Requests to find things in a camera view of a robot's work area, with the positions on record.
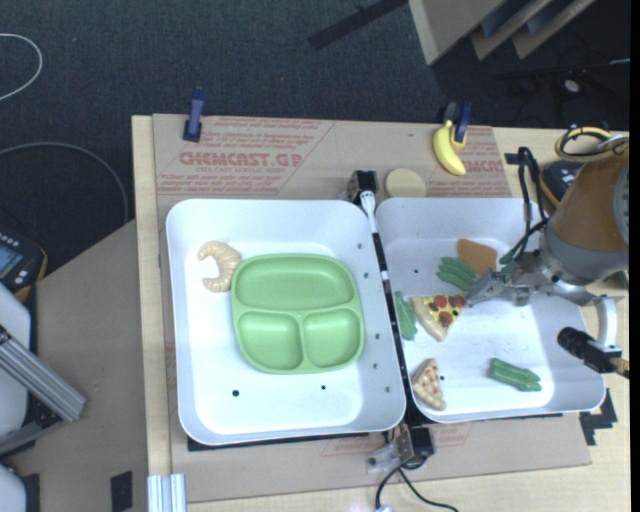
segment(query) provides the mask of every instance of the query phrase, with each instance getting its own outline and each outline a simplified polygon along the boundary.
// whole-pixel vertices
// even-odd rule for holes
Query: table
[[[521,145],[531,149],[540,165],[553,161],[553,144],[559,130],[496,128],[494,134],[501,154],[514,153]],[[170,450],[168,396],[165,372],[165,348],[162,319],[160,253],[154,169],[153,121],[150,116],[132,119],[133,162],[136,190],[136,222],[140,278],[140,313],[144,360],[145,414],[147,424],[148,471],[150,475],[173,472]],[[515,167],[503,165],[512,193],[519,187]],[[601,283],[600,293],[611,284]],[[618,344],[629,356],[628,293],[619,303],[620,329]],[[585,313],[591,332],[595,315]],[[629,382],[617,375],[605,377],[618,414],[613,429],[597,433],[598,445],[591,449],[593,464],[589,466],[500,474],[473,478],[420,482],[417,489],[429,499],[451,503],[459,510],[630,510],[630,419]],[[373,509],[375,487],[366,486],[290,495],[214,501],[190,504],[196,512],[222,510],[350,510]],[[385,488],[383,502],[395,510],[425,510],[404,484]]]

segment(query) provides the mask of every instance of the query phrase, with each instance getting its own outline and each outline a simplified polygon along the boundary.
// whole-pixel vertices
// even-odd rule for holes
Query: black floor
[[[408,5],[322,48],[309,38],[376,0],[0,0],[0,33],[32,39],[41,75],[0,101],[0,224],[63,265],[133,212],[134,114],[184,113],[194,85],[205,115],[437,122],[470,100],[472,122],[629,129],[630,0],[599,0],[528,58],[510,41],[480,62],[463,39],[428,67]],[[26,42],[0,37],[0,97],[37,65]],[[589,72],[575,72],[588,67]],[[546,74],[541,70],[559,69]],[[535,76],[500,80],[505,73]],[[573,72],[581,94],[561,84]],[[17,145],[56,142],[64,147]]]

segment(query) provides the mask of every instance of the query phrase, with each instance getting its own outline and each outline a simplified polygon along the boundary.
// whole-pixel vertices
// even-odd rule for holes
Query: pizza slice
[[[427,405],[443,411],[447,403],[442,399],[440,387],[440,371],[433,358],[424,361],[411,379],[411,388],[420,400]]]
[[[436,340],[442,341],[466,304],[462,294],[411,297],[413,311],[420,325]]]

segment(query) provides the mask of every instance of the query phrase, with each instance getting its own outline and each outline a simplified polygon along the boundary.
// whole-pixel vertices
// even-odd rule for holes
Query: banana
[[[453,121],[447,120],[433,135],[433,149],[442,166],[451,174],[464,176],[467,170],[460,157],[453,150],[451,144],[451,131],[454,129]]]

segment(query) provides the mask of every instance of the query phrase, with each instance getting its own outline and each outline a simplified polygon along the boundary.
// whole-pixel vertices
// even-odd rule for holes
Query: green plate
[[[233,274],[231,308],[240,350],[261,370],[337,370],[362,352],[358,288],[335,258],[270,254],[244,260]]]

